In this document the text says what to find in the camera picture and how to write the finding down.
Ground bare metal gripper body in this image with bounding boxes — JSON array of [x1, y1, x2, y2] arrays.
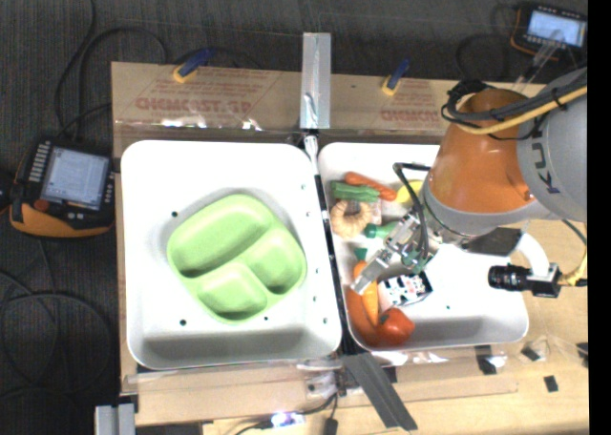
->
[[382, 211, 443, 276]]

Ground green toy bottle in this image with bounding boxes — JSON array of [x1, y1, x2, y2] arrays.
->
[[363, 219, 400, 240]]

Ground orange carrot with green top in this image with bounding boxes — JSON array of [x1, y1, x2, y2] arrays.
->
[[352, 246, 382, 327]]

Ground black and white carton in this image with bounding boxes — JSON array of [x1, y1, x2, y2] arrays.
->
[[377, 269, 434, 308]]

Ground yellow round toy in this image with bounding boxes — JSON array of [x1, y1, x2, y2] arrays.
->
[[396, 179, 425, 208]]

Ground orange-brown sausage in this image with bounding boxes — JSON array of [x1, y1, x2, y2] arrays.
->
[[344, 285, 384, 349]]

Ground beige doughnut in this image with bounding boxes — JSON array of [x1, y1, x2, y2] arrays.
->
[[329, 198, 374, 240]]

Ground red-orange pepper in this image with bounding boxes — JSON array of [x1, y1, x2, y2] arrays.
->
[[376, 306, 417, 348]]

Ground green pea pod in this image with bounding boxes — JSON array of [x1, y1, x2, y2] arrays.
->
[[329, 179, 382, 204]]

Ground white plastic tray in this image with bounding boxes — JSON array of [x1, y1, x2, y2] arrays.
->
[[119, 138, 344, 371], [316, 141, 530, 354]]

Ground green divided plate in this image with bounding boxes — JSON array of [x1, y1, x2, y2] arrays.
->
[[165, 192, 308, 326]]

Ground brown cardboard board red print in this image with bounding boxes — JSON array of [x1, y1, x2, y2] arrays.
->
[[110, 60, 588, 426]]

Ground black cylinder on white bracket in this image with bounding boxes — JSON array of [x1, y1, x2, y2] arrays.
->
[[487, 230, 562, 300]]

